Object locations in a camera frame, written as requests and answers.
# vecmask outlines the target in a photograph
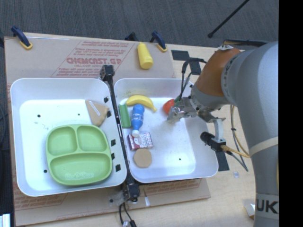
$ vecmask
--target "tan round lid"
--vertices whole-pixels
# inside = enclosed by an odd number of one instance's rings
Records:
[[[134,162],[138,167],[149,167],[152,160],[152,154],[148,149],[140,148],[134,154]]]

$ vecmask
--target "green plate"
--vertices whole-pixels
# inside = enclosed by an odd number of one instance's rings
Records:
[[[106,179],[112,159],[104,132],[89,124],[52,129],[46,138],[46,157],[54,180],[64,185],[84,185]]]

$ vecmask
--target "gray floor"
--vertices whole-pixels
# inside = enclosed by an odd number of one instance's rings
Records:
[[[250,0],[212,38],[208,34],[245,0],[0,0],[0,29],[119,39],[135,32],[148,42],[157,31],[168,44],[218,47],[225,39],[278,40],[279,0]],[[4,50],[0,48],[0,105],[7,112]],[[13,212],[7,116],[0,114],[3,174],[0,215]]]

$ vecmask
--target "banana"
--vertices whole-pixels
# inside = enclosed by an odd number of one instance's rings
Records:
[[[127,106],[131,106],[131,105],[135,105],[135,104],[142,104],[142,105],[144,105],[146,107],[152,108],[154,111],[157,111],[157,109],[153,105],[152,100],[149,97],[147,97],[147,96],[132,95],[126,101],[126,105]]]

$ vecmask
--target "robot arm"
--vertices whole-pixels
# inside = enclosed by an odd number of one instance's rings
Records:
[[[254,226],[279,226],[278,42],[243,52],[229,45],[219,47],[191,95],[170,109],[168,121],[199,116],[210,122],[211,112],[227,104],[238,108],[254,168]]]

